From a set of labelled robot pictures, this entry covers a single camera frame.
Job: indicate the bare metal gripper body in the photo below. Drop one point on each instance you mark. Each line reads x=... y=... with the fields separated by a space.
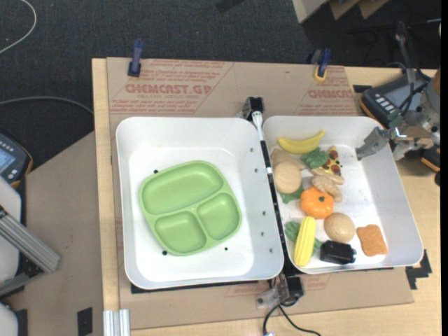
x=420 y=135

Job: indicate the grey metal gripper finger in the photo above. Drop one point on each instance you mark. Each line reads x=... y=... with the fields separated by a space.
x=372 y=142

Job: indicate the pizza slice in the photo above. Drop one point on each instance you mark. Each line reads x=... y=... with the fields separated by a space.
x=330 y=168

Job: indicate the white plastic tray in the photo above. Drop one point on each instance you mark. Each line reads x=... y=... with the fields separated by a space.
x=196 y=135
x=385 y=194

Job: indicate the dark green toy leaf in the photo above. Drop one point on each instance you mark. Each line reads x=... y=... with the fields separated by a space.
x=315 y=157

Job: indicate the beige croissant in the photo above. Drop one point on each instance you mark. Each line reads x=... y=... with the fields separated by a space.
x=327 y=185

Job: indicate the yellow banana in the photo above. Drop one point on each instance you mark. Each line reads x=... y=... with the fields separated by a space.
x=299 y=145

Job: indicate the orange pumpkin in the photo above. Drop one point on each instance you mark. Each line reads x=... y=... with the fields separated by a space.
x=316 y=203

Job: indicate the brown bread roll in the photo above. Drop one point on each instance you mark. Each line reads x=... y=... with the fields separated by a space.
x=339 y=227

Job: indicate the beige bread slice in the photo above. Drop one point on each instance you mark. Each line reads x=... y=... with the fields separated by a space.
x=281 y=157

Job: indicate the round beige biscuit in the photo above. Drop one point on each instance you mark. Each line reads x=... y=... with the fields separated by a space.
x=287 y=177

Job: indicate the orange chicken nugget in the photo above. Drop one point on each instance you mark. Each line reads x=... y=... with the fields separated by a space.
x=371 y=240

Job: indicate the green lettuce leaf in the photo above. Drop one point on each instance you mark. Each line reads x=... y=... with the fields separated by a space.
x=288 y=197

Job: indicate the thin black and white rod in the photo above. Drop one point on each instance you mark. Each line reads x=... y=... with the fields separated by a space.
x=267 y=163

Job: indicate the black can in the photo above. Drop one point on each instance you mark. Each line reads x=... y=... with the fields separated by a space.
x=336 y=252

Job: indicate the yellow corn cob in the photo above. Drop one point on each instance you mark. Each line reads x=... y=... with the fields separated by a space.
x=305 y=240

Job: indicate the brown cardboard board red print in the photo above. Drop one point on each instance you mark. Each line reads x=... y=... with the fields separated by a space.
x=224 y=93

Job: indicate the green divided plate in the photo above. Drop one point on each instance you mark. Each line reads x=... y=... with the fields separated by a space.
x=182 y=187

